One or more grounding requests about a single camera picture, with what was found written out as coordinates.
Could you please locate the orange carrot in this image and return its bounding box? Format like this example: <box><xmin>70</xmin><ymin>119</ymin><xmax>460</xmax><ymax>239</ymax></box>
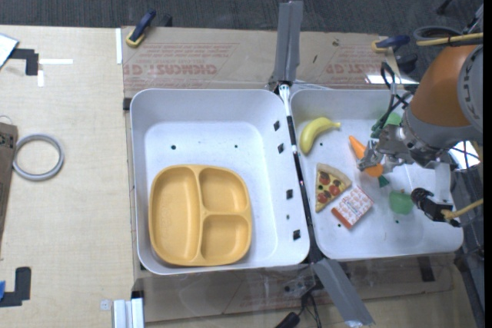
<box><xmin>347</xmin><ymin>134</ymin><xmax>391</xmax><ymax>189</ymax></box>

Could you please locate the yellow divided plate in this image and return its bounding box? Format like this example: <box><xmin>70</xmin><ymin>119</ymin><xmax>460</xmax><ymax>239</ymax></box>
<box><xmin>148</xmin><ymin>164</ymin><xmax>254</xmax><ymax>268</ymax></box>

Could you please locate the green apple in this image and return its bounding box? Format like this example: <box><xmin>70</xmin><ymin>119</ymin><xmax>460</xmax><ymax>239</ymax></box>
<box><xmin>388</xmin><ymin>188</ymin><xmax>416</xmax><ymax>216</ymax></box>

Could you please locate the yellow banana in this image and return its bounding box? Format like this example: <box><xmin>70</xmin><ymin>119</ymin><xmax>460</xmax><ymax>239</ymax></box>
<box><xmin>298</xmin><ymin>116</ymin><xmax>342</xmax><ymax>156</ymax></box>

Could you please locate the orange and white packet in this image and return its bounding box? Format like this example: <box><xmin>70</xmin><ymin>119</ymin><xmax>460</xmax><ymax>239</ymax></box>
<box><xmin>331</xmin><ymin>184</ymin><xmax>375</xmax><ymax>231</ymax></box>

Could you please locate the white paper sheet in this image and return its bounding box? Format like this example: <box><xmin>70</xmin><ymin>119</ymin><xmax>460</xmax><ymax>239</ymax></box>
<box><xmin>0</xmin><ymin>32</ymin><xmax>20</xmax><ymax>69</ymax></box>

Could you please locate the brown cardboard board red print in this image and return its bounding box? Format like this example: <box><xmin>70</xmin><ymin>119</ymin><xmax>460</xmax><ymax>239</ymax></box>
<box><xmin>120</xmin><ymin>25</ymin><xmax>462</xmax><ymax>323</ymax></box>

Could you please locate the light green toy fruit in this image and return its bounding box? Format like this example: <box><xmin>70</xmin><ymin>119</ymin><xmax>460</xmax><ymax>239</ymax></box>
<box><xmin>383</xmin><ymin>111</ymin><xmax>403</xmax><ymax>128</ymax></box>

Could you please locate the white plastic tray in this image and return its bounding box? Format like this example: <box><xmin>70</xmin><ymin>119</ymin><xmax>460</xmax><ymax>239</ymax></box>
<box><xmin>129</xmin><ymin>88</ymin><xmax>311</xmax><ymax>277</ymax></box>
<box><xmin>288</xmin><ymin>88</ymin><xmax>465</xmax><ymax>263</ymax></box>

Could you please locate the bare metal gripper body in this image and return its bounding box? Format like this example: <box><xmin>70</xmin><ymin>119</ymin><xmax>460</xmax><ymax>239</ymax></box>
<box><xmin>377</xmin><ymin>124</ymin><xmax>436</xmax><ymax>169</ymax></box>

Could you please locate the grey tape roll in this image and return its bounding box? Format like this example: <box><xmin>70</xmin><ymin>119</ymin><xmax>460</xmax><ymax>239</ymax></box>
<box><xmin>12</xmin><ymin>133</ymin><xmax>66</xmax><ymax>182</ymax></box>

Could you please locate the pizza slice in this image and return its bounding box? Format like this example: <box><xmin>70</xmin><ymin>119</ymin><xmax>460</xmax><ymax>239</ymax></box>
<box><xmin>314</xmin><ymin>162</ymin><xmax>354</xmax><ymax>214</ymax></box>

